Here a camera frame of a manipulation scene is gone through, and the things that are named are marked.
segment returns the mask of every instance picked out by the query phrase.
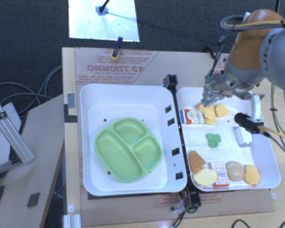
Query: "white tray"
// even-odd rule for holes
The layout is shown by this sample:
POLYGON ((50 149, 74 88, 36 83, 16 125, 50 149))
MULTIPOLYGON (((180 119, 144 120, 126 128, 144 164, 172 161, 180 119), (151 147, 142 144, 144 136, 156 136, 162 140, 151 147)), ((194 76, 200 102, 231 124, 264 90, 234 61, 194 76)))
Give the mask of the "white tray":
MULTIPOLYGON (((177 92, 179 109, 186 107, 198 108, 202 99, 203 88, 184 87, 177 92)), ((256 165, 260 173, 260 182, 251 186, 244 180, 232 182, 229 180, 228 187, 214 188, 211 186, 196 185, 202 191, 226 191, 226 190, 244 190, 244 189, 270 189, 275 188, 280 183, 280 172, 276 159, 270 144, 269 138, 260 135, 252 135, 252 144, 249 147, 240 147, 235 134, 235 128, 238 124, 234 122, 235 114, 241 112, 251 115, 251 103, 249 100, 241 100, 236 96, 217 101, 217 104, 223 104, 228 110, 229 115, 217 118, 216 125, 183 125, 183 135, 187 155, 195 150, 205 161, 205 167, 209 167, 210 162, 228 162, 238 161, 242 165, 256 165), (218 133, 221 142, 218 147, 212 149, 208 147, 207 133, 218 133)))
POLYGON ((80 92, 83 140, 84 186, 97 196, 178 192, 185 188, 187 175, 173 97, 161 86, 90 84, 80 92), (158 166, 142 179, 124 183, 108 174, 94 149, 96 135, 111 123, 135 117, 154 134, 162 146, 158 166), (172 150, 179 153, 172 155, 172 150), (182 178, 176 179, 178 173, 182 178))

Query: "green plate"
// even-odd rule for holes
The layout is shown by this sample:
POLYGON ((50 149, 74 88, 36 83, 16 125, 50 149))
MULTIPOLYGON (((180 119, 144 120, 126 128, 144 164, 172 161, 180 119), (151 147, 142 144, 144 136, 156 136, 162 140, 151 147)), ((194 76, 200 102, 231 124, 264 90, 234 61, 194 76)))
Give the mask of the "green plate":
POLYGON ((94 148, 107 169, 122 182, 134 182, 153 170, 162 158, 162 148, 138 119, 123 118, 103 129, 94 148))

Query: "dark floor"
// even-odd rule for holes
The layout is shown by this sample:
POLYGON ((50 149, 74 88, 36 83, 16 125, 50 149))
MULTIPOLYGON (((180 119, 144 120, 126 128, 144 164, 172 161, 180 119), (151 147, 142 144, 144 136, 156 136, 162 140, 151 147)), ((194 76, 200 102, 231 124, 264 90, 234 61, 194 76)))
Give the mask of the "dark floor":
MULTIPOLYGON (((260 8, 274 10, 276 6, 276 0, 134 1, 141 42, 124 42, 123 48, 195 52, 206 45, 216 48, 218 38, 226 33, 219 27, 224 17, 260 8)), ((279 13, 285 17, 285 0, 280 0, 279 13)), ((61 65, 62 47, 113 48, 114 45, 113 41, 69 38, 68 0, 0 0, 0 83, 23 84, 39 93, 47 76, 61 65)), ((0 101, 19 92, 27 90, 1 85, 0 101)), ((47 95, 61 93, 59 70, 49 80, 47 95)), ((32 99, 26 95, 9 100, 22 111, 32 99)), ((61 227, 61 176, 55 187, 60 193, 53 196, 46 228, 61 227)))

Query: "white container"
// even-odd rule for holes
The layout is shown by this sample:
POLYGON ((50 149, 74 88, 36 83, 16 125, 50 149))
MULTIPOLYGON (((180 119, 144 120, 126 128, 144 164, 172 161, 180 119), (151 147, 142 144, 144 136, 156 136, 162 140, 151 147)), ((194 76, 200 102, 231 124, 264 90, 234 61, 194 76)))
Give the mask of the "white container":
MULTIPOLYGON (((179 109, 186 107, 198 108, 202 99, 203 88, 184 87, 177 92, 177 101, 179 109)), ((241 148, 236 129, 238 124, 234 122, 235 114, 241 112, 251 115, 251 102, 241 100, 236 96, 224 98, 217 101, 216 104, 223 104, 228 110, 229 115, 218 117, 216 125, 183 125, 183 135, 187 155, 195 150, 205 161, 204 167, 209 167, 210 162, 228 162, 237 161, 243 166, 252 164, 257 166, 260 173, 260 182, 255 185, 249 185, 244 180, 232 182, 225 187, 213 187, 196 185, 202 191, 228 191, 244 189, 270 189, 279 185, 281 176, 276 163, 276 159, 271 147, 269 138, 261 134, 253 134, 252 142, 249 147, 241 148), (219 134, 221 142, 217 148, 210 148, 206 138, 207 133, 219 134)))
POLYGON ((80 107, 83 180, 88 192, 96 196, 108 196, 178 192, 185 188, 187 174, 170 91, 161 86, 90 84, 80 92, 80 107), (94 149, 96 135, 124 117, 143 121, 163 150, 158 166, 132 183, 121 182, 108 174, 108 169, 94 149), (168 125, 171 119, 174 119, 174 123, 168 125), (173 155, 172 150, 175 149, 179 149, 179 153, 173 155))

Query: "green plastic clover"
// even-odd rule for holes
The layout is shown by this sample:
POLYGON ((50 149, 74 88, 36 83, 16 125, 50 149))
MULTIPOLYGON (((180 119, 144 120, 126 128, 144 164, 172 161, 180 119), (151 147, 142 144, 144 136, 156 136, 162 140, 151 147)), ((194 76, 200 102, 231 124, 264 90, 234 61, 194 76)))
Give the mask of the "green plastic clover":
POLYGON ((212 149, 218 147, 218 143, 221 142, 219 134, 208 133, 206 134, 206 138, 209 141, 209 147, 212 149))

